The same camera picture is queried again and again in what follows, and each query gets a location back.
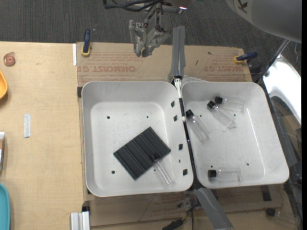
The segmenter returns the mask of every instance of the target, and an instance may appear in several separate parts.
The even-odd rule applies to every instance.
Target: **glass vial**
[[[166,188],[172,187],[175,183],[175,179],[173,174],[166,169],[164,162],[161,159],[158,159],[155,153],[151,155],[150,159],[153,162],[153,169],[159,177],[162,185]]]
[[[240,167],[221,167],[216,170],[208,170],[208,177],[219,182],[242,182]]]
[[[216,96],[214,102],[216,104],[222,105],[223,108],[226,108],[229,110],[234,110],[238,112],[244,111],[244,102],[238,100],[237,98]]]
[[[273,219],[276,223],[296,227],[301,224],[301,218],[298,215],[294,215],[293,213],[273,208],[267,208],[265,212],[266,215]]]
[[[231,113],[224,110],[223,108],[219,107],[215,102],[209,101],[207,104],[209,109],[211,110],[212,114],[224,125],[228,128],[235,128],[235,117],[232,116]]]
[[[208,130],[201,121],[201,119],[193,114],[192,110],[189,109],[186,111],[186,116],[187,116],[187,122],[188,126],[193,130],[197,138],[203,142],[204,140],[208,139]]]

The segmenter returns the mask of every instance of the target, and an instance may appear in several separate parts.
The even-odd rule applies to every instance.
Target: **gray carpet floor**
[[[130,43],[129,20],[141,22],[143,16],[143,12],[106,10],[102,0],[0,0],[0,41],[75,43],[89,28],[93,42]],[[257,61],[264,65],[283,42],[237,16],[224,0],[193,1],[181,15],[164,13],[163,25],[185,26],[186,45],[256,51]],[[165,44],[172,44],[172,39]],[[301,74],[301,44],[290,42],[283,55]]]

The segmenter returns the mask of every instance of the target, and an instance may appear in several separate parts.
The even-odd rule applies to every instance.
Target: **wooden table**
[[[0,182],[10,195],[11,230],[68,230],[70,213],[80,212],[83,203],[73,47],[0,42],[0,57],[12,51],[16,58],[14,66],[7,67],[0,59],[0,69],[9,86],[7,96],[0,101],[0,131],[6,137]],[[24,114],[31,115],[29,138],[24,138]],[[284,197],[284,206],[291,209]],[[263,210],[227,215],[237,230],[289,229],[275,226],[266,219]],[[169,222],[97,229],[161,229]],[[206,217],[196,218],[195,226],[212,229]],[[191,229],[190,223],[181,229]]]

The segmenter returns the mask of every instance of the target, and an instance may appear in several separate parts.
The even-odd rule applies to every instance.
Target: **blue object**
[[[84,33],[83,53],[87,53],[88,52],[88,47],[90,45],[90,34],[91,34],[91,30],[90,29],[86,29],[85,33]]]
[[[241,55],[239,57],[236,58],[236,60],[240,61],[240,60],[250,60],[253,58],[256,58],[258,56],[257,52],[250,52],[244,55]]]
[[[0,183],[0,230],[10,230],[11,208],[8,190]]]

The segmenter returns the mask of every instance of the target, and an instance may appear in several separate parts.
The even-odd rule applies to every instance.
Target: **blue clamp handle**
[[[84,33],[84,46],[83,46],[83,53],[87,53],[89,46],[90,46],[90,34],[91,34],[91,30],[90,29],[86,29],[85,33]]]
[[[249,60],[249,59],[253,59],[253,58],[256,58],[258,56],[257,52],[250,52],[250,53],[247,53],[247,54],[244,54],[244,55],[241,55],[239,57],[236,58],[237,61],[240,61],[240,60]]]

